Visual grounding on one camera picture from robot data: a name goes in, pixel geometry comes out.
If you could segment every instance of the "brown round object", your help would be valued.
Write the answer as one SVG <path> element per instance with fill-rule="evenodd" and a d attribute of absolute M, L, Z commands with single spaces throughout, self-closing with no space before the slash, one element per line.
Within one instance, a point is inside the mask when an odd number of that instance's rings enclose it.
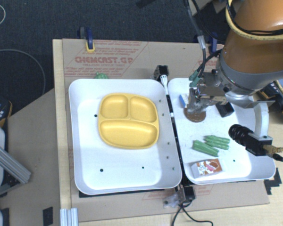
<path fill-rule="evenodd" d="M 184 113 L 185 117 L 192 122 L 201 122 L 206 118 L 206 115 L 207 115 L 205 111 L 203 111 L 201 113 L 190 114 L 190 113 L 188 113 L 187 108 L 184 108 L 183 113 Z"/>

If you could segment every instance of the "small box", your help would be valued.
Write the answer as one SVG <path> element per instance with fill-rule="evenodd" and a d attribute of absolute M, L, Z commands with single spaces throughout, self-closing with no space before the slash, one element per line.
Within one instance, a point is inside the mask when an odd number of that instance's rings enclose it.
<path fill-rule="evenodd" d="M 187 108 L 189 104 L 189 94 L 181 94 L 179 96 L 179 100 L 183 106 L 183 108 Z"/>
<path fill-rule="evenodd" d="M 196 162 L 191 169 L 195 178 L 212 176 L 225 170 L 218 158 Z"/>

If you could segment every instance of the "white cable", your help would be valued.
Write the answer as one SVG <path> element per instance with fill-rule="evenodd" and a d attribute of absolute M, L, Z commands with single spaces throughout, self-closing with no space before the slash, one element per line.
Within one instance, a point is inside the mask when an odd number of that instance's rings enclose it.
<path fill-rule="evenodd" d="M 39 68 L 41 69 L 41 72 L 42 72 L 42 76 L 43 76 L 43 91 L 42 91 L 42 95 L 44 95 L 45 88 L 46 88 L 46 77 L 45 77 L 45 72 L 44 72 L 41 64 L 39 63 L 39 61 L 35 57 L 33 57 L 32 55 L 30 55 L 30 54 L 28 54 L 26 52 L 23 52 L 21 50 L 17 50 L 17 49 L 12 49 L 12 48 L 0 49 L 0 53 L 1 52 L 17 52 L 17 53 L 20 53 L 20 54 L 24 54 L 24 55 L 30 57 L 32 60 L 34 60 L 37 63 L 37 65 L 39 66 Z"/>
<path fill-rule="evenodd" d="M 3 6 L 1 6 L 1 5 L 0 5 L 0 8 L 1 8 L 1 9 L 3 10 L 3 12 L 4 12 L 4 16 L 3 16 L 2 20 L 0 21 L 0 24 L 1 24 L 1 23 L 3 23 L 3 21 L 5 20 L 5 17 L 6 17 L 6 11 L 5 11 L 4 7 L 3 7 Z"/>
<path fill-rule="evenodd" d="M 164 86 L 165 94 L 168 95 L 169 91 L 168 91 L 168 87 L 167 87 L 167 84 L 168 84 L 167 76 L 165 74 L 161 75 L 160 76 L 160 81 L 161 81 L 162 85 Z"/>

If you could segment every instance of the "green vegetable toy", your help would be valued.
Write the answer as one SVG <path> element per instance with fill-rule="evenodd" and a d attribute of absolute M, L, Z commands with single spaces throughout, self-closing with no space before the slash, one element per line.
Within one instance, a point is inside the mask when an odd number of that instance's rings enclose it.
<path fill-rule="evenodd" d="M 218 156 L 218 152 L 219 150 L 217 150 L 216 148 L 213 148 L 199 140 L 195 140 L 193 142 L 193 147 L 194 150 L 202 152 L 202 153 L 206 153 L 212 156 Z"/>
<path fill-rule="evenodd" d="M 217 147 L 217 148 L 223 149 L 223 150 L 228 150 L 230 148 L 230 146 L 228 144 L 216 142 L 216 141 L 215 142 L 207 141 L 206 144 L 209 145 L 209 146 L 212 146 L 212 147 Z"/>
<path fill-rule="evenodd" d="M 231 141 L 229 138 L 217 137 L 217 136 L 205 136 L 205 140 L 207 141 L 211 140 L 211 141 L 221 142 L 225 144 L 228 144 Z"/>
<path fill-rule="evenodd" d="M 108 76 L 104 73 L 99 73 L 99 72 L 96 72 L 96 75 L 94 77 L 95 79 L 108 79 Z"/>

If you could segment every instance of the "silver metal bar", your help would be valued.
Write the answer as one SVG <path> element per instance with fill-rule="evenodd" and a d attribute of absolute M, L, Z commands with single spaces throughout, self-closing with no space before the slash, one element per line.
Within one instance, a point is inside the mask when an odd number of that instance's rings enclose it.
<path fill-rule="evenodd" d="M 0 147 L 0 166 L 20 183 L 28 182 L 31 172 Z"/>
<path fill-rule="evenodd" d="M 8 185 L 7 183 L 4 184 L 4 185 L 2 185 L 2 186 L 0 187 L 0 195 L 2 195 L 2 194 L 4 194 L 4 193 L 8 192 L 10 189 L 11 189 L 11 187 L 10 187 L 10 185 Z"/>
<path fill-rule="evenodd" d="M 60 210 L 60 225 L 61 226 L 78 226 L 78 210 L 77 208 L 72 208 L 70 210 L 61 209 Z"/>

